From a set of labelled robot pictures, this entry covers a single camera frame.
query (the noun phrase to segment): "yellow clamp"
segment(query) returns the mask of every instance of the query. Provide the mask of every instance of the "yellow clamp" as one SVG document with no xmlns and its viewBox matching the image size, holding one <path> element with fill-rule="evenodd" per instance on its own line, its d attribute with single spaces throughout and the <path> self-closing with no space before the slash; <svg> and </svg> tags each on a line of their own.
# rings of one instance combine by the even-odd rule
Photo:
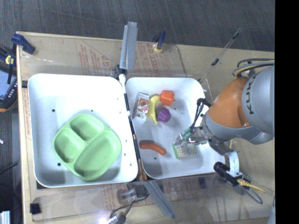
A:
<svg viewBox="0 0 299 224">
<path fill-rule="evenodd" d="M 259 193 L 266 193 L 265 190 L 255 186 L 255 185 L 250 184 L 248 181 L 246 181 L 242 178 L 238 179 L 237 182 L 240 184 L 240 186 L 246 186 L 246 187 L 252 188 L 254 191 L 259 192 Z"/>
</svg>

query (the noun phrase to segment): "sausage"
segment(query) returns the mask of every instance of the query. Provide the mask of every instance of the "sausage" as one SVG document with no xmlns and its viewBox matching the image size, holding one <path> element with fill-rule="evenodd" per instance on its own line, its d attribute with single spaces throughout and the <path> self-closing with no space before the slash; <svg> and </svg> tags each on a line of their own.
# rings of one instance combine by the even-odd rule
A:
<svg viewBox="0 0 299 224">
<path fill-rule="evenodd" d="M 166 150 L 164 148 L 162 148 L 160 145 L 154 144 L 152 142 L 140 142 L 139 147 L 142 148 L 142 149 L 154 150 L 154 151 L 158 152 L 161 155 L 166 154 Z"/>
</svg>

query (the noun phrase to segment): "multimeter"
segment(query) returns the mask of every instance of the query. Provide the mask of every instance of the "multimeter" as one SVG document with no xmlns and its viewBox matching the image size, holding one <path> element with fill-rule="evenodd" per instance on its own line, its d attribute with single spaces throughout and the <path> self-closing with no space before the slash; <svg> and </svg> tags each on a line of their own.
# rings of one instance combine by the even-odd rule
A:
<svg viewBox="0 0 299 224">
<path fill-rule="evenodd" d="M 9 110 L 18 99 L 18 81 L 15 74 L 11 75 L 10 84 L 7 83 L 8 70 L 0 67 L 0 112 Z"/>
</svg>

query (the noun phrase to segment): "green tray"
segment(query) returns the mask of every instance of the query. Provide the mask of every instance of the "green tray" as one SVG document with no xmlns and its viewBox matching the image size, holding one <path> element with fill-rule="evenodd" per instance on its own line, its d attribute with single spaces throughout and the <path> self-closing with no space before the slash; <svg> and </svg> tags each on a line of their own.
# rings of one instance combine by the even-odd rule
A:
<svg viewBox="0 0 299 224">
<path fill-rule="evenodd" d="M 103 175 L 121 152 L 117 134 L 98 118 L 78 114 L 57 132 L 53 150 L 75 175 L 91 181 Z"/>
</svg>

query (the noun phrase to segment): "purple toy vegetable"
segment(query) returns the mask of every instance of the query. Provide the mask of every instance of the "purple toy vegetable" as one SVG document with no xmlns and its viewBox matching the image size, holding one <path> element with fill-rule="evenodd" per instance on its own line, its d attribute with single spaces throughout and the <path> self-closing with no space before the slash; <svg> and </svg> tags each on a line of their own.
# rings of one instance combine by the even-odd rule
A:
<svg viewBox="0 0 299 224">
<path fill-rule="evenodd" d="M 156 110 L 157 120 L 161 122 L 168 122 L 171 118 L 169 110 L 165 107 Z"/>
</svg>

